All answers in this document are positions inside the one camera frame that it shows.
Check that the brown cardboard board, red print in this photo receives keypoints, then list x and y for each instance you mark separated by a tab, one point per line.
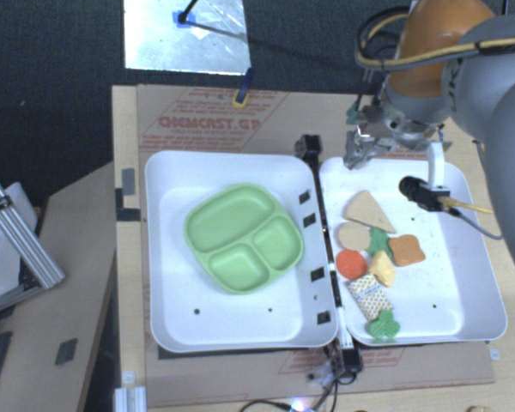
206	122

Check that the green divided plate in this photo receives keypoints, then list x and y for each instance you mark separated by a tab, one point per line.
240	238

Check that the orange-red round toy tomato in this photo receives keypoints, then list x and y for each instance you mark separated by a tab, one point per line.
351	264

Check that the tan round biscuit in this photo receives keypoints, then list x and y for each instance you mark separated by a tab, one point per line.
353	235

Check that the black cylinder on white bracket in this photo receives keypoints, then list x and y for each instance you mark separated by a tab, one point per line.
420	191

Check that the white and yellow packet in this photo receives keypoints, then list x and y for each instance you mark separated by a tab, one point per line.
370	296

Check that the green toy lettuce leaf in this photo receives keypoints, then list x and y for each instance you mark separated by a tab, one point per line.
384	326
378	243

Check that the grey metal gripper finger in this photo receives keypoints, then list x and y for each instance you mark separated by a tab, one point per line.
352	150
369	148

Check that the white plastic tray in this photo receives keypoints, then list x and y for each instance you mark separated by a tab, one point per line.
171	247
455	273

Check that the yellow toy cheese wedge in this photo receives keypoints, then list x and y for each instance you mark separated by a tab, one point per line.
383	268

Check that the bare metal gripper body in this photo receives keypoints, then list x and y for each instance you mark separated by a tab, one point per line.
390	133

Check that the orange-brown toy bread slice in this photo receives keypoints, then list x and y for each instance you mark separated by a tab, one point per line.
407	250

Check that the thin black and white rod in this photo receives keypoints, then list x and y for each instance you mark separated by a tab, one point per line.
326	230

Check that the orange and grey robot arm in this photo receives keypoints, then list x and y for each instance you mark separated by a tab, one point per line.
498	101

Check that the tan pizza slice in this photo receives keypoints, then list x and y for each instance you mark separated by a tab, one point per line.
367	213

